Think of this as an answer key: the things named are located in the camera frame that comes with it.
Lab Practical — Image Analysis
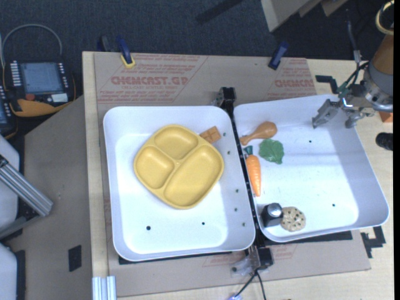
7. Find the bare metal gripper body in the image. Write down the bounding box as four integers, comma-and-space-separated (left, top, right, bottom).
339, 84, 394, 118

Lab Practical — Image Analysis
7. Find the brown chicken drumstick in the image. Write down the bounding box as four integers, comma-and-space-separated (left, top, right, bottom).
239, 121, 279, 147

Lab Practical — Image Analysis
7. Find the green lettuce leaf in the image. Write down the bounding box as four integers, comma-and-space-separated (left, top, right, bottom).
258, 137, 286, 166

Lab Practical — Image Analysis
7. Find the white plastic tray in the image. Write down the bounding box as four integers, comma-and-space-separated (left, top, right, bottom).
232, 93, 391, 244
102, 105, 257, 263

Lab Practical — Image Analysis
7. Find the orange carrot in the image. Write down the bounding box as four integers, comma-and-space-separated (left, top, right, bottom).
243, 145, 263, 198

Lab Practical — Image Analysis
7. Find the thin black rod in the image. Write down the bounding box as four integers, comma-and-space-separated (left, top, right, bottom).
227, 104, 262, 250

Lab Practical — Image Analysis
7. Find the beige chocolate chip cookie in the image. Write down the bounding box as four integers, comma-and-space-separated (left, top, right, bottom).
279, 206, 307, 233

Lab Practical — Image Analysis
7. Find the brown biscuit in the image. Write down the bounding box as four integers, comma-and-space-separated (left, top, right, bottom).
199, 125, 222, 144

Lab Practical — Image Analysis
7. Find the black can silver top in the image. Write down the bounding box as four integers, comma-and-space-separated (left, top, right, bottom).
261, 202, 284, 229

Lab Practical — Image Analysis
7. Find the yellow divided plate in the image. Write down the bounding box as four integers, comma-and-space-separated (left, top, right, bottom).
132, 124, 226, 210

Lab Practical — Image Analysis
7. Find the brown cardboard board red print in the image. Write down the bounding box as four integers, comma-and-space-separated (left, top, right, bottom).
93, 52, 373, 298

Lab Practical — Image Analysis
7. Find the black cylinder on white bracket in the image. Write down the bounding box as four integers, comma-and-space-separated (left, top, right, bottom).
375, 132, 394, 151

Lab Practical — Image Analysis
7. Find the black block with thin wires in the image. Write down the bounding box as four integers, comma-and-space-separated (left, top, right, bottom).
249, 246, 275, 269
214, 86, 237, 109

